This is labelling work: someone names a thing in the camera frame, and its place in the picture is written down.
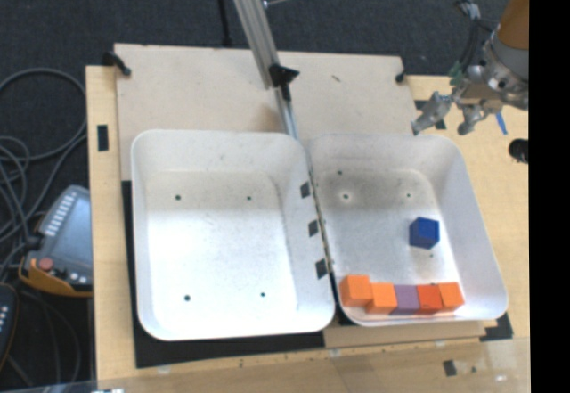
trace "plastic tray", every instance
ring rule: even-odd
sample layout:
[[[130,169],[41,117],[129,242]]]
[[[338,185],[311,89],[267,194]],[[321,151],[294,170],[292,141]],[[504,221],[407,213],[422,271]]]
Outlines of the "plastic tray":
[[[436,135],[325,135],[308,148],[336,284],[347,274],[373,282],[460,283],[465,305],[452,315],[368,315],[364,326],[426,320],[492,320],[507,293],[459,149]],[[416,217],[439,221],[432,249],[409,244]]]
[[[147,131],[132,146],[132,186],[137,312],[150,335],[207,340],[330,322],[335,303],[300,143]]]

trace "orange cube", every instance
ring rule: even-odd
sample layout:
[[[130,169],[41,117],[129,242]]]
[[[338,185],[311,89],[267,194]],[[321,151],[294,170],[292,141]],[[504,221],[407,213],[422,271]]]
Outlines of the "orange cube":
[[[442,311],[454,311],[465,304],[463,293],[457,282],[443,282],[437,284],[437,287],[442,296]]]
[[[431,315],[444,307],[442,296],[437,285],[418,285],[419,309],[417,315]]]
[[[372,300],[371,280],[367,275],[349,274],[338,287],[340,299],[345,306],[366,306]]]
[[[372,284],[372,300],[366,305],[368,314],[390,314],[398,306],[395,287],[390,282]]]

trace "block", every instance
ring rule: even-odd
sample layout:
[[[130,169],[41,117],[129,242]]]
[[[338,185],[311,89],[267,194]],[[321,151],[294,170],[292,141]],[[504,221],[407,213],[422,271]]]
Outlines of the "block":
[[[419,309],[416,315],[432,315],[444,307],[437,285],[418,285]]]
[[[372,285],[368,275],[349,274],[339,285],[342,304],[348,307],[364,307],[372,300]]]
[[[461,287],[457,282],[442,282],[437,284],[442,297],[442,311],[454,311],[465,304]]]
[[[397,306],[390,315],[413,315],[419,309],[418,289],[415,285],[395,285]]]
[[[390,314],[398,305],[394,285],[390,282],[372,284],[372,300],[366,305],[367,314]]]
[[[410,224],[410,245],[431,249],[439,242],[439,222],[418,217]]]

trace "purple cube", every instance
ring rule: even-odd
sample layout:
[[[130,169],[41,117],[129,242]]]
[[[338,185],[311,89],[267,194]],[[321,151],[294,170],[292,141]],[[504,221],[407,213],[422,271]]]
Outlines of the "purple cube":
[[[431,249],[439,242],[439,222],[418,217],[410,225],[410,245]]]
[[[412,315],[419,309],[418,289],[415,285],[395,285],[398,306],[390,315]]]

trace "black floor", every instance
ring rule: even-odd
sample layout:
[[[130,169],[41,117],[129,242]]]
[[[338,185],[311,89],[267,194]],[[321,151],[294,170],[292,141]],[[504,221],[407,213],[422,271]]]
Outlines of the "black floor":
[[[468,38],[467,20],[454,9],[454,1],[297,0],[271,6],[268,18],[279,50],[399,55],[408,73],[442,75]],[[498,20],[508,0],[474,1],[485,18]],[[226,2],[232,45],[246,47],[231,0]],[[85,66],[101,63],[114,43],[221,46],[224,42],[216,0],[0,0],[0,6],[1,81],[22,70],[45,67],[84,83]],[[66,143],[84,118],[83,95],[68,82],[46,75],[10,85],[0,82],[0,146],[16,147],[5,139],[11,136],[24,142],[32,155],[49,151]],[[60,156],[29,166],[26,204],[42,193]],[[85,142],[63,163],[40,208],[49,207],[70,184],[88,186]],[[11,217],[5,199],[0,199],[0,228]],[[0,244],[0,259],[12,242]],[[11,270],[8,281],[16,283],[14,276]],[[70,380],[77,359],[73,334],[81,349],[77,379],[89,379],[90,302],[43,296],[72,331],[54,312],[48,311],[46,319],[41,301],[29,296],[31,291],[19,290],[20,320],[11,359],[0,372],[0,389],[56,382],[56,360],[59,380]],[[57,335],[58,357],[50,324]]]

